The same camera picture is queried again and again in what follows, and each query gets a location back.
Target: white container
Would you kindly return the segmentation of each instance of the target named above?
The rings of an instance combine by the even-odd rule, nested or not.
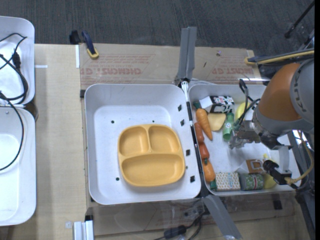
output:
[[[253,99],[262,96],[265,86],[249,85]],[[189,88],[190,103],[207,96],[231,96],[235,109],[245,101],[245,95],[238,85],[196,84]],[[185,200],[196,197],[201,188],[199,168],[195,154],[186,97],[182,89],[170,84],[95,84],[85,92],[85,116],[87,128],[88,180],[91,197],[102,205],[136,202]],[[195,108],[192,107],[193,122],[196,122]],[[252,119],[253,112],[246,114]],[[122,130],[139,124],[164,124],[173,128],[181,141],[187,170],[178,182],[161,187],[133,187],[126,183],[118,164],[117,142]],[[279,152],[269,150],[262,143],[247,143],[242,148],[230,149],[223,140],[222,130],[213,132],[213,141],[205,136],[210,161],[216,173],[236,172],[247,159],[272,159],[279,163]],[[279,138],[289,145],[287,136]],[[292,151],[289,152],[289,169],[292,177],[300,176]],[[217,192],[206,188],[213,195],[232,196],[266,192],[293,191],[288,185],[276,185],[270,189],[254,191]]]
[[[22,126],[16,111],[7,101],[0,99],[0,168],[7,166],[17,155],[16,160],[7,168],[0,170],[0,226],[11,226],[26,222],[36,209],[36,133],[35,119],[30,112],[23,109],[35,95],[35,59],[34,43],[35,29],[27,20],[15,17],[0,16],[0,40],[12,33],[27,37],[21,41],[19,35],[0,42],[0,54],[9,60],[16,51],[21,60],[21,73],[28,83],[28,92],[22,104],[21,101],[11,101],[21,116],[24,137],[21,150]],[[5,62],[0,58],[0,67]],[[23,85],[18,74],[5,65],[0,70],[0,86],[7,97],[17,97],[23,91]]]
[[[180,88],[171,84],[94,84],[86,90],[84,100],[89,192],[97,203],[182,200],[199,194],[196,151]],[[166,125],[177,133],[186,166],[177,182],[136,187],[124,180],[118,163],[118,137],[125,128],[142,124]]]

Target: blue and yellow clamp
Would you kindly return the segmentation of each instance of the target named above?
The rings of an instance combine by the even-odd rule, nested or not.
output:
[[[81,35],[83,36],[84,42],[86,43],[86,51],[89,54],[90,58],[93,60],[97,59],[99,57],[99,52],[97,51],[96,47],[94,47],[89,33],[83,30],[81,32]]]

